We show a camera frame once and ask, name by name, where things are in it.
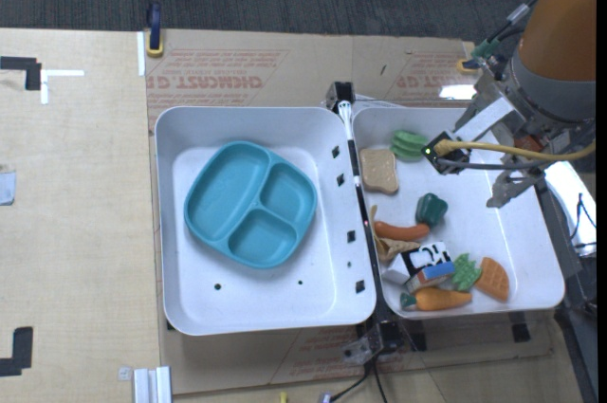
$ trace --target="white tray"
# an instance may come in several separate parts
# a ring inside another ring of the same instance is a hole
[[[194,239],[185,225],[183,206],[194,179],[220,147],[235,140],[272,150],[317,190],[304,239],[274,268],[237,263]],[[175,329],[202,336],[351,325],[372,314],[376,290],[337,115],[320,107],[172,108],[156,122],[156,163],[163,300]]]
[[[394,130],[415,132],[432,139],[450,129],[464,110],[459,108],[365,108],[354,116],[357,148],[387,148]],[[496,142],[490,134],[485,141]],[[498,163],[501,154],[473,151],[472,162]],[[411,226],[417,200],[433,192],[447,201],[444,223],[431,231],[423,243],[443,241],[454,258],[469,253],[480,264],[489,256],[503,265],[510,280],[507,302],[498,302],[472,289],[472,302],[450,310],[434,312],[400,308],[401,287],[382,281],[389,306],[406,319],[436,319],[554,307],[564,295],[564,280],[543,214],[533,189],[500,209],[487,208],[491,185],[499,171],[465,170],[460,174],[439,174],[426,159],[398,161],[399,190],[394,195],[365,192],[367,209],[377,205],[376,220],[397,226]]]

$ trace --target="table surface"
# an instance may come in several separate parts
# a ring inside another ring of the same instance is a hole
[[[0,207],[0,360],[10,357],[14,329],[33,327],[31,368],[0,377],[0,400],[131,401],[120,369],[161,363],[138,34],[0,29],[0,55],[36,57],[46,70],[83,71],[50,76],[42,104],[40,92],[23,88],[22,72],[0,70],[0,166],[17,175],[15,202]],[[552,349],[545,356],[382,375],[386,397],[581,401],[561,330],[554,321],[547,328]],[[353,380],[178,399],[269,402],[284,391],[289,402],[308,402]],[[379,401],[376,382],[370,377],[343,400]]]

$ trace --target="blue clamp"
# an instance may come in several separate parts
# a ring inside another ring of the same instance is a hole
[[[160,4],[158,2],[152,2],[148,7],[146,23],[149,34],[145,44],[145,51],[150,57],[160,57],[162,56],[163,47],[162,36],[160,34]]]

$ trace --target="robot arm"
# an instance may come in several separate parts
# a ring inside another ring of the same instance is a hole
[[[441,174],[457,174],[480,167],[469,164],[471,148],[505,153],[487,202],[501,208],[550,163],[593,152],[596,51],[597,0],[538,0],[506,65],[477,59],[483,74],[474,100],[452,131],[426,146],[426,158]],[[470,143],[488,131],[499,145]]]

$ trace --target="blue plate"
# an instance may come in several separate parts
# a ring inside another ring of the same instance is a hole
[[[295,251],[314,217],[314,184],[297,167],[247,141],[224,145],[186,197],[190,232],[231,259],[272,268]]]

